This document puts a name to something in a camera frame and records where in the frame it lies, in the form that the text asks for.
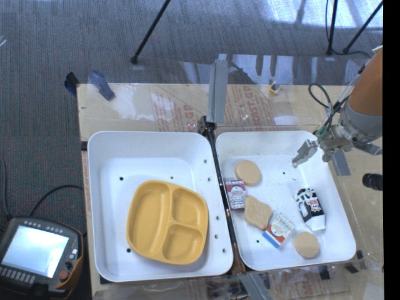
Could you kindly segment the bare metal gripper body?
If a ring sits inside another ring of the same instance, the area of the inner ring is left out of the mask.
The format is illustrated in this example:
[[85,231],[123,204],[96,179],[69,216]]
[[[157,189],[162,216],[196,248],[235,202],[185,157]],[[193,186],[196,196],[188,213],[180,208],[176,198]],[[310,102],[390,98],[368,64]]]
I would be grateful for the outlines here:
[[341,134],[337,125],[323,125],[317,130],[317,138],[325,154],[334,154],[339,150],[348,152],[353,148],[352,142]]

